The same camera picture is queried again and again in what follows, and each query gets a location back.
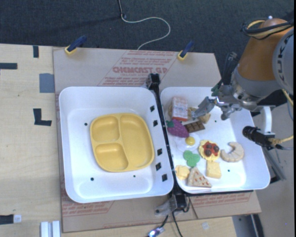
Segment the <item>yellow egg yolk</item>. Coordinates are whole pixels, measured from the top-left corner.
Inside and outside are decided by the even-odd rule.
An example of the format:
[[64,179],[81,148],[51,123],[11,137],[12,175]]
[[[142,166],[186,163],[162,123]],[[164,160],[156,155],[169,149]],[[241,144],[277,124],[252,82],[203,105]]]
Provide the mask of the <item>yellow egg yolk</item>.
[[185,143],[187,143],[190,146],[193,146],[195,144],[195,139],[193,137],[189,136],[185,139]]

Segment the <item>yellow plate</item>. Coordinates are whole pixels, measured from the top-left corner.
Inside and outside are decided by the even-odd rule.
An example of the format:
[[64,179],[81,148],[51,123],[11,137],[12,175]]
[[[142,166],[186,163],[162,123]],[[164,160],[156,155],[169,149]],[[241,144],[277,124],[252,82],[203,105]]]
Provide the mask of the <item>yellow plate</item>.
[[94,157],[106,171],[137,170],[154,159],[149,129],[139,115],[118,113],[95,118],[90,135]]

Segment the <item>white tray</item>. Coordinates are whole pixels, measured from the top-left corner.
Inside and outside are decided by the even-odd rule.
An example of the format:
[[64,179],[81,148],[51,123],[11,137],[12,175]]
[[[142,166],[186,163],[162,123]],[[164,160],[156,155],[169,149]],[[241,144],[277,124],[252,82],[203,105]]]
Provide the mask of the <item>white tray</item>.
[[[181,96],[187,99],[189,107],[195,107],[204,100],[206,96],[211,97],[210,87],[169,87],[161,92],[161,102],[163,105],[164,117],[171,120],[168,115],[168,107],[174,96]],[[196,132],[200,140],[211,140],[216,142],[220,149],[226,152],[231,151],[229,142],[240,143],[244,150],[244,158],[239,162],[226,162],[219,158],[222,177],[220,179],[207,177],[212,184],[212,188],[198,188],[186,185],[186,180],[179,180],[179,186],[190,194],[216,193],[216,192],[234,192],[245,190],[258,190],[268,186],[270,181],[269,170],[264,158],[262,148],[245,138],[242,130],[245,126],[253,126],[254,123],[251,114],[247,110],[234,112],[227,120],[221,120],[222,111],[219,107],[214,107],[210,112],[211,117],[205,129]],[[172,154],[174,167],[176,165],[186,165],[183,153],[177,149],[175,138],[168,134],[169,146]],[[197,163],[198,169],[206,174],[206,160],[201,158]]]
[[[173,175],[152,92],[141,87],[68,87],[59,95],[59,107],[65,187],[72,200],[87,203],[155,197],[172,190]],[[98,166],[90,124],[94,118],[112,113],[134,113],[145,120],[155,151],[151,165],[119,173]]]

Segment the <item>gray floor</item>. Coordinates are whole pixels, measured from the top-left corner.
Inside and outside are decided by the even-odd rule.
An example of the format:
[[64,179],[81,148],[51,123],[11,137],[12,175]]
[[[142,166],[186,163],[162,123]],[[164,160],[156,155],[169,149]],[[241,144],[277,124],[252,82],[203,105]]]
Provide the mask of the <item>gray floor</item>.
[[[262,124],[262,115],[254,117],[255,126]],[[288,105],[276,107],[272,111],[272,132],[276,138],[287,138],[294,133],[294,122],[288,111]],[[281,144],[284,147],[293,147],[294,140]],[[294,151],[269,151],[274,161],[284,174],[284,179],[270,183],[258,190],[262,212],[258,215],[262,232],[257,231],[252,216],[233,217],[237,236],[239,237],[294,237],[295,236],[295,204],[294,204]],[[270,167],[271,177],[275,172]]]

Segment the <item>cardboard sheet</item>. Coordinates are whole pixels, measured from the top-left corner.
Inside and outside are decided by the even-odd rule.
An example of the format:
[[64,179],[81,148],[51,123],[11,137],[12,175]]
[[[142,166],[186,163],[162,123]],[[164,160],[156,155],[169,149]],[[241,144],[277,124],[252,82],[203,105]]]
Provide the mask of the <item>cardboard sheet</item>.
[[[160,75],[160,91],[170,86],[214,86],[220,80],[214,54],[78,48],[68,56],[54,48],[57,134],[61,177],[63,232],[76,232],[143,224],[160,224],[154,208],[168,196],[79,204],[66,194],[59,120],[59,93],[70,86],[143,86],[150,73]],[[188,213],[177,220],[205,219],[260,212],[255,192],[191,197]]]

